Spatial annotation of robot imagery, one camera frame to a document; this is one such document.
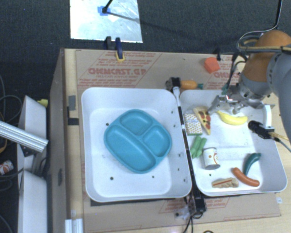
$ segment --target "blue plate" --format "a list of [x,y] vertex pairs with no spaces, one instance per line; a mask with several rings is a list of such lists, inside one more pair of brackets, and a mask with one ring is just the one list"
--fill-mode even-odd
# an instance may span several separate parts
[[171,149],[169,132],[142,110],[129,110],[111,123],[104,134],[110,153],[129,170],[146,173]]

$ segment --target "banana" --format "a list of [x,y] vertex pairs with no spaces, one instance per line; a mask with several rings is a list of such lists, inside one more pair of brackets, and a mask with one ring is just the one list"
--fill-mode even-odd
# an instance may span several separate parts
[[221,120],[224,123],[227,123],[230,125],[241,125],[241,124],[244,124],[248,120],[247,116],[231,116],[222,111],[217,111],[217,113],[219,114]]

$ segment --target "silver tube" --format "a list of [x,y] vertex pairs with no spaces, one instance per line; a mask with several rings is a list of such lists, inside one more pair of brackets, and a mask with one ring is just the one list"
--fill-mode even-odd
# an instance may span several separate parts
[[42,153],[49,142],[47,139],[2,121],[0,121],[0,136],[38,153]]

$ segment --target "black floor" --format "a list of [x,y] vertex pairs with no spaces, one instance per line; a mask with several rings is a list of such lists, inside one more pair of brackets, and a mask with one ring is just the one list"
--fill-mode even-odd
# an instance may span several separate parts
[[[270,28],[278,0],[138,0],[143,43],[125,50],[211,53],[235,51],[247,31]],[[6,94],[47,98],[60,47],[102,49],[70,39],[69,0],[0,0],[0,73]],[[291,35],[291,0],[283,0],[279,29]],[[6,118],[18,104],[7,100]],[[0,161],[16,162],[12,145]],[[0,214],[17,232],[17,185],[0,193]],[[0,232],[7,232],[0,223]]]

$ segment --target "white plastic tray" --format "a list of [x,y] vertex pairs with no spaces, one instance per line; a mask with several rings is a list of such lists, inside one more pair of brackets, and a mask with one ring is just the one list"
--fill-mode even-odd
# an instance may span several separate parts
[[[176,99],[162,89],[89,88],[81,99],[85,150],[85,186],[98,202],[181,198],[192,181]],[[130,109],[154,117],[170,133],[168,155],[148,173],[138,174],[119,163],[105,147],[107,125]]]
[[[211,102],[221,91],[188,90],[181,94],[182,111],[185,113],[196,106],[211,106]],[[246,107],[241,109],[237,116],[248,116],[251,120],[263,122],[263,111]],[[250,193],[279,192],[286,188],[287,177],[282,162],[273,140],[264,140],[252,133],[247,123],[232,126],[224,123],[217,113],[211,115],[211,134],[203,133],[207,138],[205,148],[217,148],[220,167],[215,170],[206,170],[203,157],[192,159],[196,184],[200,191],[208,196],[226,196]],[[189,146],[192,145],[194,136],[188,136]],[[238,188],[213,188],[211,182],[234,177],[232,168],[243,169],[244,159],[254,152],[262,154],[259,161],[255,162],[248,177],[260,181],[258,187],[252,187],[239,182]]]

